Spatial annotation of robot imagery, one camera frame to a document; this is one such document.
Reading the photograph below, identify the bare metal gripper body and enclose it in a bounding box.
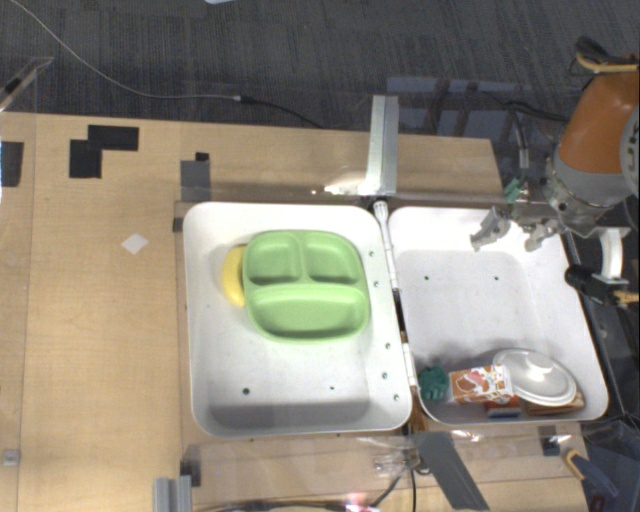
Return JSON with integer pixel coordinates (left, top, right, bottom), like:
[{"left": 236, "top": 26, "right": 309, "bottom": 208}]
[{"left": 509, "top": 188, "right": 619, "bottom": 238}]

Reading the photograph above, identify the white plastic tray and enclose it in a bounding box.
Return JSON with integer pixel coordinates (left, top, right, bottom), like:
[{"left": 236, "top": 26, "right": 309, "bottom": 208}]
[
  {"left": 387, "top": 205, "right": 611, "bottom": 426},
  {"left": 181, "top": 200, "right": 414, "bottom": 440}
]

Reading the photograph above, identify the orange and white carton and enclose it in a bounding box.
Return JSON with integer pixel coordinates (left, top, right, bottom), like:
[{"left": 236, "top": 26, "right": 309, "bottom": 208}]
[{"left": 448, "top": 364, "right": 522, "bottom": 406}]

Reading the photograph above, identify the green broccoli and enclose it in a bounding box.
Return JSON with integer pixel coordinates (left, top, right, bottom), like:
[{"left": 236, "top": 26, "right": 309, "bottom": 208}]
[{"left": 418, "top": 365, "right": 450, "bottom": 402}]

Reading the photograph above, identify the brown bread slice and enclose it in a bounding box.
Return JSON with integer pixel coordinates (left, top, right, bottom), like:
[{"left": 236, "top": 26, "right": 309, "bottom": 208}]
[{"left": 521, "top": 391, "right": 587, "bottom": 418}]

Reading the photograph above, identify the green divided plate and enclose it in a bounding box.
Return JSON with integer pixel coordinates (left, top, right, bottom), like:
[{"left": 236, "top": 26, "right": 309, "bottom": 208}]
[{"left": 241, "top": 229, "right": 373, "bottom": 346}]

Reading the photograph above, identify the yellow banana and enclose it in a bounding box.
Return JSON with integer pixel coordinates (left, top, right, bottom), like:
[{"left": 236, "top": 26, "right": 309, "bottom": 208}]
[{"left": 220, "top": 244, "right": 248, "bottom": 308}]

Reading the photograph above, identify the black cylinder on white bracket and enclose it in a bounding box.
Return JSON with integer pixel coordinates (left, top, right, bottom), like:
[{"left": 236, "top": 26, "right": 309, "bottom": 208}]
[{"left": 564, "top": 226, "right": 632, "bottom": 304}]

